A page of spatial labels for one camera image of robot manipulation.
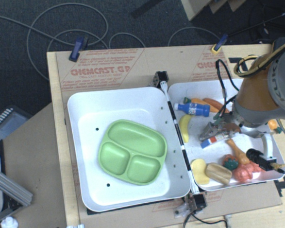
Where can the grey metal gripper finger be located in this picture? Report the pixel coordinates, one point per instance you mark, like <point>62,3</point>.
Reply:
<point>212,125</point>
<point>207,135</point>

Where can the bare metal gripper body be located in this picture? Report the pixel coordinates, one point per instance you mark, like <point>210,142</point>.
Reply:
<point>231,125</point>

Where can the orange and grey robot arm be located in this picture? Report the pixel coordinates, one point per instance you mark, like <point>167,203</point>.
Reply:
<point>258,95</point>

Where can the white red blue carton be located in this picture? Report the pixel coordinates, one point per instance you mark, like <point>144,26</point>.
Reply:
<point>211,141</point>

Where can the yellow banana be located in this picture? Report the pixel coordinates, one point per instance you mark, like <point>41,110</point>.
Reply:
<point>184,127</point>

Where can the blue bottle white cap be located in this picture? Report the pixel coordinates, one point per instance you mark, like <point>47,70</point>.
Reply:
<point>195,108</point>

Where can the tan chicken drumstick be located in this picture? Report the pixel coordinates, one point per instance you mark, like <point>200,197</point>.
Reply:
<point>239,153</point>

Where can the red tomato green top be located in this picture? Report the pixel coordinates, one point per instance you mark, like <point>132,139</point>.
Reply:
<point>230,162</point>

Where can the white plastic tray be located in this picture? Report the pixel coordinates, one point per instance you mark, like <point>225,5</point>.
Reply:
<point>94,194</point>
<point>204,89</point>

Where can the yellow crisp slice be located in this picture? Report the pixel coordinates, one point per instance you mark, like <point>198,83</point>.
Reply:
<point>199,171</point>

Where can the tan bread roll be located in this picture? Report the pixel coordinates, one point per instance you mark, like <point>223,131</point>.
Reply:
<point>218,173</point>

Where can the thin black and white rod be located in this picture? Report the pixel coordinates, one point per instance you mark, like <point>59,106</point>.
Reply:
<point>173,113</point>

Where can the small orange fruit green leaf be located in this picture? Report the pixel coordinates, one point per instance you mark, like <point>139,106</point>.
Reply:
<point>272,124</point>

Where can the orange pink lumpy toy food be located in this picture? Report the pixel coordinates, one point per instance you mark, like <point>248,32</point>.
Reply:
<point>244,172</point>

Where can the green divided plate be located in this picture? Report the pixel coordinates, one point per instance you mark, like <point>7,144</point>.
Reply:
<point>132,146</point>

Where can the brown cardboard board red print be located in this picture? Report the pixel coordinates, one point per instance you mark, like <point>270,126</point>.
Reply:
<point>129,63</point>

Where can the black cylinder on white bracket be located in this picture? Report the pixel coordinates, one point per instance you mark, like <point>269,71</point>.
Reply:
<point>258,157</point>

